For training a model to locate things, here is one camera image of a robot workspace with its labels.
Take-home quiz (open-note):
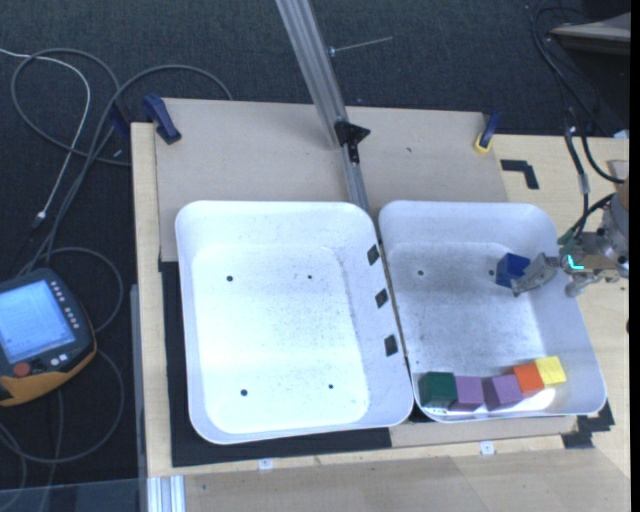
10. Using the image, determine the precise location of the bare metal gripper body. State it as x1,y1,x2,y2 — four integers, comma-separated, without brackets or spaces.
560,219,631,285

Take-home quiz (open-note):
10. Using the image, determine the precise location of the blue cube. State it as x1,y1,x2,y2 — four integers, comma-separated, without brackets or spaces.
495,252,532,290

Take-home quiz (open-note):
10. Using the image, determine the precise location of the white plastic tray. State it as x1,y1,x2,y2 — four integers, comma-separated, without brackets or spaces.
173,199,416,446
377,199,609,424

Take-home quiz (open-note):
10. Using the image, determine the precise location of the yellow cube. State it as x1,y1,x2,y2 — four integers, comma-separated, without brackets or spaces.
534,355,568,387

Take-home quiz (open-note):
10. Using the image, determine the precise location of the orange cube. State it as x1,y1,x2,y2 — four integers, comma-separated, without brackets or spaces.
502,362,546,398

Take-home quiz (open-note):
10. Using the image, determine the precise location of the purple cube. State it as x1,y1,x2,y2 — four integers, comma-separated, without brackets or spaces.
481,373,525,412
452,375,487,413

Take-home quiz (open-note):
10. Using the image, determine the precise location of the green cube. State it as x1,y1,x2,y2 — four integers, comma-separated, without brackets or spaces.
417,371,459,410

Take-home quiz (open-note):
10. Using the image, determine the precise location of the pale brown flat board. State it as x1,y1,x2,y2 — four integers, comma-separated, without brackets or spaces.
153,97,578,449

